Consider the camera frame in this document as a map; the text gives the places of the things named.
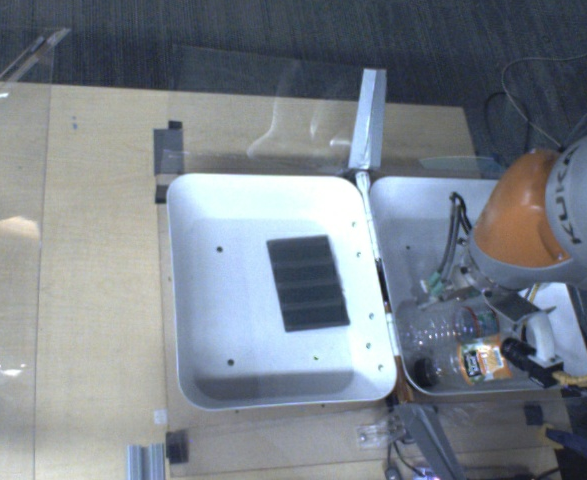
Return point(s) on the black ribbed rectangular pad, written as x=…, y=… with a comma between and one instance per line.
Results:
x=307, y=283

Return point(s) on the black cylinder on white bracket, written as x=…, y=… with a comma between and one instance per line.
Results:
x=540, y=333

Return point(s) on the clear bottle with red label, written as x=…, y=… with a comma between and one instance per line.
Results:
x=433, y=325

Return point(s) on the white plastic tray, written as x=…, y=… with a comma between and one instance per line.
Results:
x=253, y=328
x=403, y=228

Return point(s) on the clear bottle with orange label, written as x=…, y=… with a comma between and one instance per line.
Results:
x=483, y=363

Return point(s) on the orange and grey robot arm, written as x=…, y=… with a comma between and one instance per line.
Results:
x=523, y=218

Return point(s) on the pale wood board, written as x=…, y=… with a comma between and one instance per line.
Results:
x=313, y=443

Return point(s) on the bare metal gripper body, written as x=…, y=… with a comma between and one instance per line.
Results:
x=512, y=309

